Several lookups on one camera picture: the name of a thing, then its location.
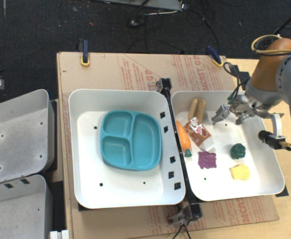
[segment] green ball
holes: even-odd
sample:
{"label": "green ball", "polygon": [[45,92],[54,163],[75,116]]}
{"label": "green ball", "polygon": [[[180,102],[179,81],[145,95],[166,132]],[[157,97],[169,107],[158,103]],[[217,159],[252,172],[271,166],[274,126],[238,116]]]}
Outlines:
{"label": "green ball", "polygon": [[231,157],[233,159],[243,158],[245,157],[245,150],[246,148],[242,144],[234,144],[230,149]]}

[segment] carrot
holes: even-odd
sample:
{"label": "carrot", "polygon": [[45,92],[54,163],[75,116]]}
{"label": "carrot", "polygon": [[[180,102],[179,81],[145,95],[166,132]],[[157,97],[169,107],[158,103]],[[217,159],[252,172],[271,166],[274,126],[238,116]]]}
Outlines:
{"label": "carrot", "polygon": [[185,150],[185,157],[192,156],[189,148],[191,147],[191,141],[187,133],[185,132],[184,128],[182,127],[179,121],[176,121],[176,129],[179,135],[181,147]]}

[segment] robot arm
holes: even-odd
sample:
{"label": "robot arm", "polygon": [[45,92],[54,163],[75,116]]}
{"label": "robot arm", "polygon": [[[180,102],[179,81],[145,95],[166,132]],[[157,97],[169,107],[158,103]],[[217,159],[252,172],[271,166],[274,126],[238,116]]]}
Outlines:
{"label": "robot arm", "polygon": [[280,116],[271,114],[269,110],[284,100],[290,107],[291,113],[291,39],[269,36],[276,40],[264,51],[255,48],[258,42],[268,36],[256,39],[252,44],[252,50],[260,53],[260,58],[252,77],[246,84],[244,95],[229,97],[229,107],[221,106],[212,118],[213,124],[225,119],[230,113],[237,117],[236,124],[244,123],[244,120],[259,116],[264,119],[272,119],[274,133],[266,131],[259,133],[259,138],[274,149],[291,150],[291,145],[285,142],[281,134]]}

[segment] cardboard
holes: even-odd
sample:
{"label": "cardboard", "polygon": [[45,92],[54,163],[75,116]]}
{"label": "cardboard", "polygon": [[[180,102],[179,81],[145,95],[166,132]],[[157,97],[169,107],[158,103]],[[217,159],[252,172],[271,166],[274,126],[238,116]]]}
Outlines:
{"label": "cardboard", "polygon": [[[128,239],[175,233],[177,228],[167,224],[167,217],[177,213],[175,206],[79,210],[73,188],[69,95],[84,88],[153,90],[160,78],[171,78],[173,92],[232,90],[232,77],[215,66],[209,56],[90,53],[90,66],[83,67],[80,55],[57,54],[66,224],[71,238]],[[200,206],[203,218],[190,223],[189,231],[279,220],[272,196],[204,202]]]}

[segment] black floor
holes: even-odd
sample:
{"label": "black floor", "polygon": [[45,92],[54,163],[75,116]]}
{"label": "black floor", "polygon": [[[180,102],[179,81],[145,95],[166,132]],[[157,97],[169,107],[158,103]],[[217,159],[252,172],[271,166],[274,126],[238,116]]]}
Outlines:
{"label": "black floor", "polygon": [[[146,24],[129,28],[127,20],[135,6],[88,0],[0,0],[0,66],[4,66],[0,102],[41,88],[56,99],[56,53],[75,51],[79,38],[89,40],[91,52],[204,55],[211,45],[228,58],[258,58],[251,52],[252,41],[274,33],[291,17],[291,0],[184,2],[190,11],[147,16]],[[291,22],[281,35],[291,38]]]}

